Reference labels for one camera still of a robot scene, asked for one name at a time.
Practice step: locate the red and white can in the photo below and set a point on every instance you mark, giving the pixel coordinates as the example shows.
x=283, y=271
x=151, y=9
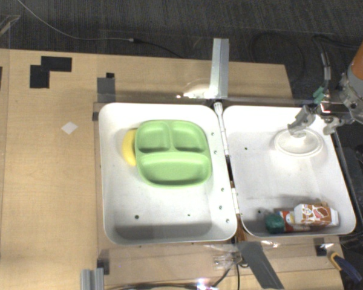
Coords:
x=290, y=223

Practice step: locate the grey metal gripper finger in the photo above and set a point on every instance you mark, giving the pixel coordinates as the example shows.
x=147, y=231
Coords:
x=331, y=127
x=302, y=121

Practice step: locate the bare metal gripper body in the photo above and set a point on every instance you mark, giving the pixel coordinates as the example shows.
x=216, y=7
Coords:
x=335, y=110

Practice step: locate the green divided plate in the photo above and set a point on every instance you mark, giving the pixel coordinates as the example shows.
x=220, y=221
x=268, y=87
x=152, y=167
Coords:
x=172, y=168

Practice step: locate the yellow banana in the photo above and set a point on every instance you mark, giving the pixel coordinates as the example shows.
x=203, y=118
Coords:
x=128, y=150

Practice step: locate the white plastic tray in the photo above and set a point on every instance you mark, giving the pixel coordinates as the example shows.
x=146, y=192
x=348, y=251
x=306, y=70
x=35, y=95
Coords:
x=275, y=180
x=163, y=210

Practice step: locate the brown and white carton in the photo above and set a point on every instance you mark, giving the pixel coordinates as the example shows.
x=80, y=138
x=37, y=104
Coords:
x=316, y=215

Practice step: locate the pale wood board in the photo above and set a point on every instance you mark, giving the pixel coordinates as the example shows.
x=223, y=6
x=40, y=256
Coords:
x=48, y=177

